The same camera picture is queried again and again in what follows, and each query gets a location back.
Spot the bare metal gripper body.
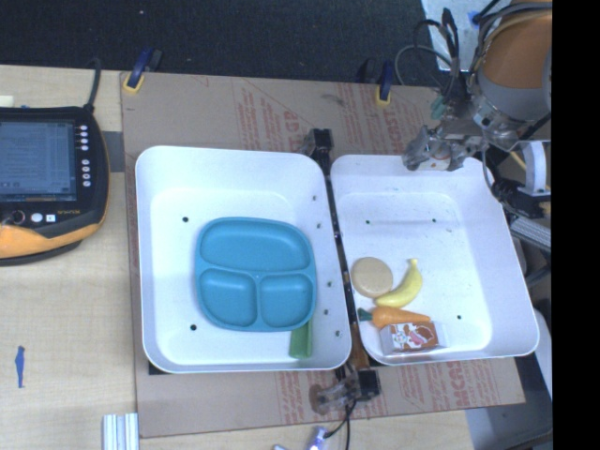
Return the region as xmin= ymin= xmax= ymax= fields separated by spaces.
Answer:
xmin=428 ymin=103 xmax=522 ymax=159

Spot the white plastic tray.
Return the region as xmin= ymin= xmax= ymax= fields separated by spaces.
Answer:
xmin=330 ymin=154 xmax=541 ymax=368
xmin=134 ymin=145 xmax=353 ymax=375

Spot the beige round biscuit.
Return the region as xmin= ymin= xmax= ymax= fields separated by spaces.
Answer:
xmin=350 ymin=256 xmax=395 ymax=299

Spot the yellow banana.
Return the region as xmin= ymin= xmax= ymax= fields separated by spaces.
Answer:
xmin=374 ymin=258 xmax=425 ymax=309

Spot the orange carrot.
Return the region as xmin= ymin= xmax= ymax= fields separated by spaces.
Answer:
xmin=356 ymin=306 xmax=432 ymax=331

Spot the brown and white carton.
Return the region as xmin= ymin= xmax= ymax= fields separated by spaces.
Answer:
xmin=378 ymin=321 xmax=450 ymax=357

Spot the blue divided plate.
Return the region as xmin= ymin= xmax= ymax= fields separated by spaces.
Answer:
xmin=194 ymin=217 xmax=318 ymax=333

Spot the brown cardboard board red print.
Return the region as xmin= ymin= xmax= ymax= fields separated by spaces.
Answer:
xmin=119 ymin=70 xmax=527 ymax=440

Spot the green toy vegetable stick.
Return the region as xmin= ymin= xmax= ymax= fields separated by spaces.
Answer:
xmin=288 ymin=319 xmax=314 ymax=360

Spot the black cylinder on white bracket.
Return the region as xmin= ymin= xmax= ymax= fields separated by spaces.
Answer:
xmin=490 ymin=141 xmax=552 ymax=222

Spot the black block with thin wires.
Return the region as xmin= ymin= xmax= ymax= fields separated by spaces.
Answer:
xmin=347 ymin=367 xmax=383 ymax=400
xmin=303 ymin=127 xmax=336 ymax=159

